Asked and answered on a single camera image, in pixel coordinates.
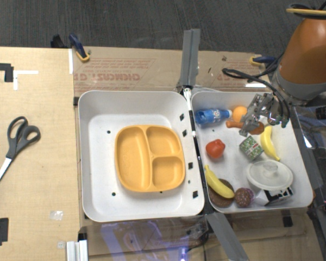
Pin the yellow banana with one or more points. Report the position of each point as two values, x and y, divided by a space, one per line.
218 185
267 144

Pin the blue plastic bottle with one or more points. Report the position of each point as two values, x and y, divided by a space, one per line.
209 116

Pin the red toy pepper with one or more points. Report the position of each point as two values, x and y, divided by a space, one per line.
215 148

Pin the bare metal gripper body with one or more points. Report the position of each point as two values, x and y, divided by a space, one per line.
264 106

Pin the brown toy chicken drumstick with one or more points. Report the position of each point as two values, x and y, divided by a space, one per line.
232 124

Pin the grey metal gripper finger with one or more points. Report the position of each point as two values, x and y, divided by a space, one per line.
245 125
256 121

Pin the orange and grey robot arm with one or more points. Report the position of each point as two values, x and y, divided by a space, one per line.
305 56

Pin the black and white carton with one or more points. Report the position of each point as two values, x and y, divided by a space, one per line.
277 197

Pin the brown round biscuit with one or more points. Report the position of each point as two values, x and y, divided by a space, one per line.
220 201

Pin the white bowl with clear lid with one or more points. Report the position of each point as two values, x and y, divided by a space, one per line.
269 177

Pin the brown sprinkled doughnut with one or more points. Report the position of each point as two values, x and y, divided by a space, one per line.
244 198

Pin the green and red can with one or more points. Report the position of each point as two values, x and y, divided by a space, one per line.
251 148

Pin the white plastic tray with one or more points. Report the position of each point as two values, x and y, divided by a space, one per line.
233 170
103 151

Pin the brown cardboard board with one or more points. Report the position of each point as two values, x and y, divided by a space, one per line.
152 64

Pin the orange toy fruit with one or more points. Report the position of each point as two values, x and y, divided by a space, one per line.
239 113

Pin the orange divided plate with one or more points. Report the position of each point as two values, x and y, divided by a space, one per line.
133 156

